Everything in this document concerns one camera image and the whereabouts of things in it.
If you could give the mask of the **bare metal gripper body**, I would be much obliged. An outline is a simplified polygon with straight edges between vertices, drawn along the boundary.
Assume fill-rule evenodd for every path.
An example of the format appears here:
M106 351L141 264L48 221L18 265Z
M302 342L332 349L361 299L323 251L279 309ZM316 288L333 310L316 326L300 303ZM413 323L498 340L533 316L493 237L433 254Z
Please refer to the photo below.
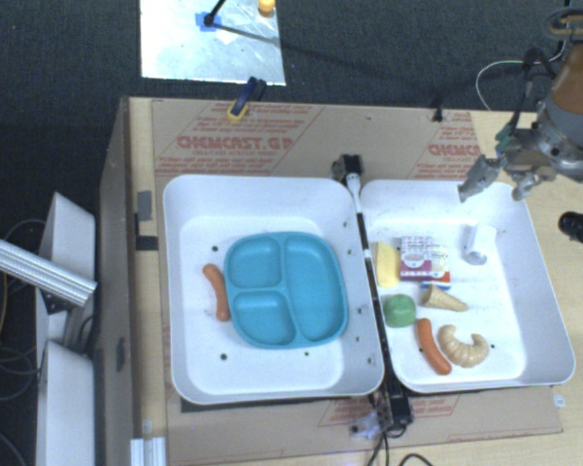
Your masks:
M583 183L583 148L555 128L517 129L503 157L510 175L531 173L542 181L560 175Z

